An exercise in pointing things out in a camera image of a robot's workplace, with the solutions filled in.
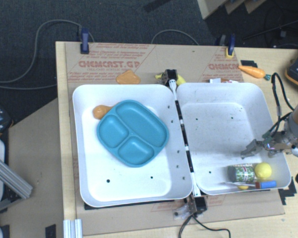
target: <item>blue clamp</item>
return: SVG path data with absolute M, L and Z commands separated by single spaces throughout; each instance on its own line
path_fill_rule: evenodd
M 226 52 L 225 52 L 226 58 L 233 58 L 234 46 L 235 46 L 235 34 L 231 34 L 229 38 L 228 47 L 226 48 Z
M 89 54 L 89 47 L 88 47 L 88 29 L 83 27 L 81 29 L 81 42 L 80 45 L 80 53 L 81 54 Z

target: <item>black floor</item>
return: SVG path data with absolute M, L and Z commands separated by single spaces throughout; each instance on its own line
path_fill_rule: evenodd
M 77 41 L 77 27 L 50 23 L 71 20 L 87 27 L 96 42 L 151 43 L 165 29 L 183 31 L 199 45 L 214 45 L 221 35 L 236 36 L 236 47 L 298 49 L 298 22 L 245 40 L 264 30 L 298 20 L 298 0 L 267 0 L 251 14 L 241 5 L 230 15 L 224 7 L 203 20 L 196 0 L 0 0 L 0 104 L 18 123 L 57 97 L 56 87 L 11 90 L 56 83 L 55 41 Z M 156 44 L 195 45 L 183 34 L 167 32 Z

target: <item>yellow ball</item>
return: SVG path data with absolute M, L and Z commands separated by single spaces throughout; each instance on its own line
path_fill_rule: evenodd
M 267 162 L 255 166 L 255 175 L 259 179 L 267 179 L 272 175 L 272 167 Z

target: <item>tin can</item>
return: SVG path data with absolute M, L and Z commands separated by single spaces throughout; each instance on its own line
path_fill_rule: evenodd
M 254 181 L 255 171 L 251 166 L 229 166 L 227 170 L 230 181 Z

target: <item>table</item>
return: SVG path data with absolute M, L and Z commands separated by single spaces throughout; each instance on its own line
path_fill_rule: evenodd
M 168 58 L 171 53 L 181 49 L 194 52 L 205 60 L 209 60 L 205 50 L 212 50 L 214 47 L 199 47 L 199 46 L 168 46 L 168 45 L 152 45 L 156 48 L 157 57 Z M 277 49 L 252 49 L 252 48 L 235 48 L 235 54 L 240 60 L 253 60 L 258 64 L 258 67 L 264 68 L 267 74 L 274 72 L 279 73 L 282 77 L 287 97 L 293 105 L 298 103 L 298 88 L 286 81 L 284 75 L 285 69 L 290 65 L 298 50 L 277 50 Z M 69 117 L 69 93 L 68 93 L 68 76 L 67 76 L 67 50 L 65 42 L 56 42 L 57 55 L 57 78 L 58 78 L 58 100 L 59 100 L 59 120 L 60 120 L 60 144 L 61 144 L 61 162 L 62 162 L 62 188 L 63 188 L 63 208 L 64 219 L 75 220 L 77 218 L 76 202 L 75 202 L 75 185 L 73 172 L 73 157 L 72 157 L 72 142 L 71 142 L 71 122 Z M 247 74 L 243 74 L 245 82 L 251 82 L 258 85 L 266 98 L 269 106 L 273 122 L 276 122 L 275 101 L 271 90 L 271 84 L 264 79 L 255 79 Z M 283 110 L 287 110 L 287 106 L 282 100 L 281 91 L 278 89 L 280 101 Z M 289 155 L 286 156 L 292 176 L 298 173 L 298 158 Z M 232 237 L 297 237 L 298 238 L 298 184 L 296 184 L 297 194 L 293 198 L 287 199 L 285 206 L 285 214 L 270 217 L 238 219 L 234 221 L 223 221 L 217 223 L 208 223 L 210 228 L 228 228 L 231 231 Z M 130 232 L 119 233 L 119 237 L 177 237 L 179 226 L 147 229 Z M 184 237 L 227 237 L 226 233 L 216 232 L 209 233 L 199 225 L 188 225 L 183 232 Z M 91 235 L 93 237 L 117 237 L 117 233 Z

